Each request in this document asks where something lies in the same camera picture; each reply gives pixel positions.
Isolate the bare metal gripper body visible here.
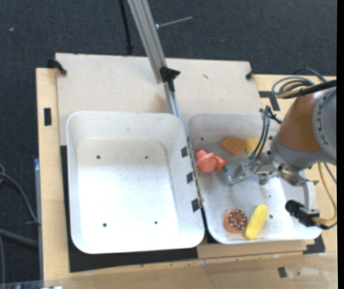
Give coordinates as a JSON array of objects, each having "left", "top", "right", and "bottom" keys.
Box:
[{"left": 249, "top": 154, "right": 310, "bottom": 187}]

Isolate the orange carrot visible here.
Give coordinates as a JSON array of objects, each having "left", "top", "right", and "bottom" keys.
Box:
[{"left": 214, "top": 155, "right": 229, "bottom": 172}]

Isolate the white plastic tray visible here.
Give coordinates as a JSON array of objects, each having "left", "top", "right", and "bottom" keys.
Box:
[
  {"left": 186, "top": 113, "right": 324, "bottom": 246},
  {"left": 66, "top": 110, "right": 206, "bottom": 255}
]

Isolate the orange waffle biscuit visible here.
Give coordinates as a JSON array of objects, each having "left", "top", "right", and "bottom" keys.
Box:
[{"left": 220, "top": 136, "right": 246, "bottom": 158}]

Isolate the yellow cheese wedge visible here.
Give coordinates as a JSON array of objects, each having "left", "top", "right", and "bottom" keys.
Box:
[{"left": 244, "top": 137, "right": 261, "bottom": 156}]

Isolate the pink toy figure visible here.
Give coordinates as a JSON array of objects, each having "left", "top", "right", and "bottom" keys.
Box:
[{"left": 195, "top": 149, "right": 218, "bottom": 175}]

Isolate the thin black and white rod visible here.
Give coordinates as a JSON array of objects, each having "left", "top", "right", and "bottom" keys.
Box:
[{"left": 187, "top": 135, "right": 205, "bottom": 214}]

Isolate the yellow corn cob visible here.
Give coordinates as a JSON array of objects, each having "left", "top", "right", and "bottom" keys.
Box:
[{"left": 244, "top": 203, "right": 270, "bottom": 240}]

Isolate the brown sprinkled doughnut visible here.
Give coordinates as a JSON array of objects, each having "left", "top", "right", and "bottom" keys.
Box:
[{"left": 223, "top": 208, "right": 249, "bottom": 234}]

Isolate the pale flat board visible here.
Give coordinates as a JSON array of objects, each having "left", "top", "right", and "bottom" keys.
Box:
[{"left": 54, "top": 52, "right": 317, "bottom": 260}]

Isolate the black cylinder on white bracket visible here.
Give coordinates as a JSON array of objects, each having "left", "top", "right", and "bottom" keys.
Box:
[{"left": 285, "top": 180, "right": 322, "bottom": 228}]

